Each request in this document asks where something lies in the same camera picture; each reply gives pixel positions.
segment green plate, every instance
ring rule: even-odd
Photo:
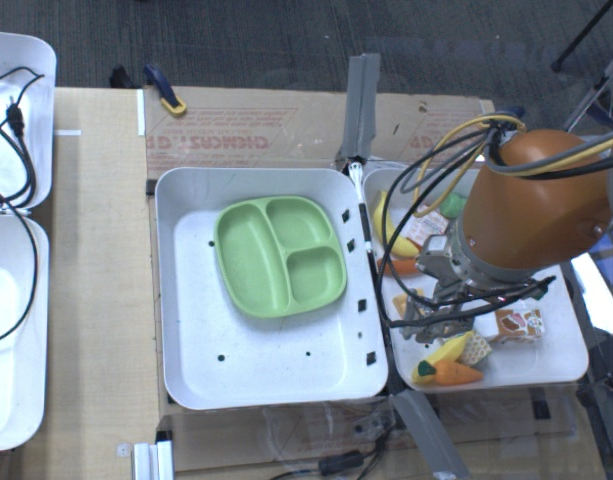
[[[300,196],[262,197],[223,210],[215,249],[235,305],[260,318],[304,313],[346,288],[339,240],[322,208]]]

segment dark gray floor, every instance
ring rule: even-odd
[[[524,106],[559,127],[613,57],[613,8],[549,66],[607,0],[0,0],[0,31],[56,50],[58,85],[108,87],[116,64],[173,85],[345,91],[348,57],[382,54],[382,92]]]

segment yellow and blue tool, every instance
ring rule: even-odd
[[[159,68],[146,64],[144,66],[144,74],[148,79],[148,83],[152,83],[157,87],[161,96],[160,101],[166,110],[175,117],[179,117],[186,112],[186,103],[179,96],[175,95],[173,88]]]

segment blue tool handle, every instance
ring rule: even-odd
[[[170,86],[170,83],[168,83],[168,80],[159,70],[159,68],[156,68],[151,64],[146,64],[146,66],[144,66],[144,74],[146,75],[146,78],[152,82],[155,87],[157,87],[159,95],[164,98],[171,107],[175,108],[180,106],[173,88]]]

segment wooden surface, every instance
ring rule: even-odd
[[[164,393],[136,105],[131,90],[56,91],[56,130],[81,135],[55,138],[52,192],[33,215],[51,240],[46,410],[37,434],[12,453],[10,479],[129,480],[122,452],[154,441]],[[474,478],[605,478],[574,386],[566,399],[569,431],[513,437],[509,427],[502,439],[459,444]],[[237,454],[236,440],[224,446]],[[178,477],[265,480],[285,470],[274,464]],[[369,478],[433,476],[419,451],[407,449],[388,453]]]

